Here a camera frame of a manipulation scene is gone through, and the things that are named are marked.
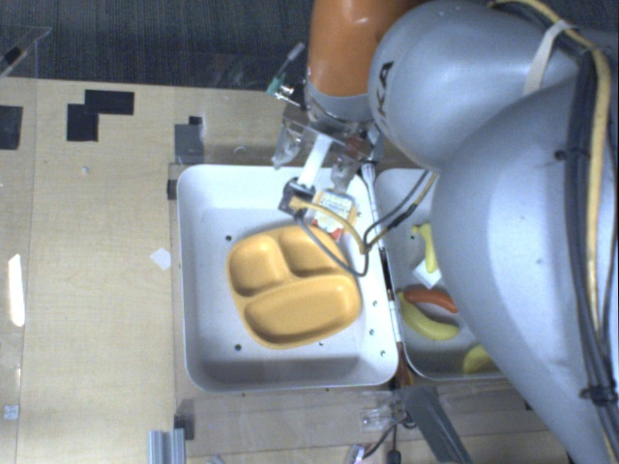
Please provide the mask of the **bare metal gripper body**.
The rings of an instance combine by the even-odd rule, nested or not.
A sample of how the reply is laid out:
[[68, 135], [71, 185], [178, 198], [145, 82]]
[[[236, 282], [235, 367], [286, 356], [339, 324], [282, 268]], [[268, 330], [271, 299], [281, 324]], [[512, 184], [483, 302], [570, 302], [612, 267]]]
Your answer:
[[322, 112], [315, 115], [301, 106], [288, 104], [282, 113], [281, 125], [290, 127], [303, 136], [299, 155], [307, 153], [319, 135], [325, 135], [331, 142], [330, 150], [336, 158], [379, 161], [384, 155], [384, 136], [372, 121], [343, 122]]

